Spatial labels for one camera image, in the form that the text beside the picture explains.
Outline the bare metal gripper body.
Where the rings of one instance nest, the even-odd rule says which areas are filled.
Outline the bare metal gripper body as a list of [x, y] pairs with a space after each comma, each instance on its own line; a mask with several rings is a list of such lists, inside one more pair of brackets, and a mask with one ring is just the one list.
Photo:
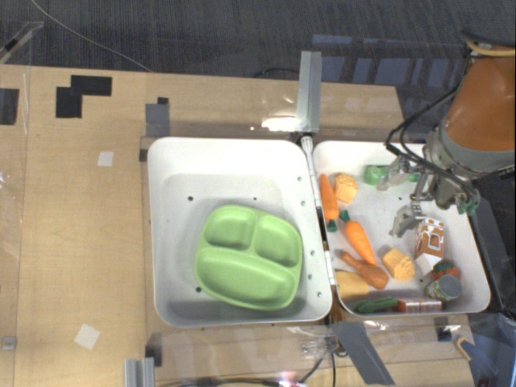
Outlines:
[[431, 172], [429, 184], [437, 207], [448, 210], [454, 206], [458, 213], [475, 213], [481, 195], [468, 177], [475, 173], [454, 160], [441, 141], [427, 141], [424, 156], [441, 170]]

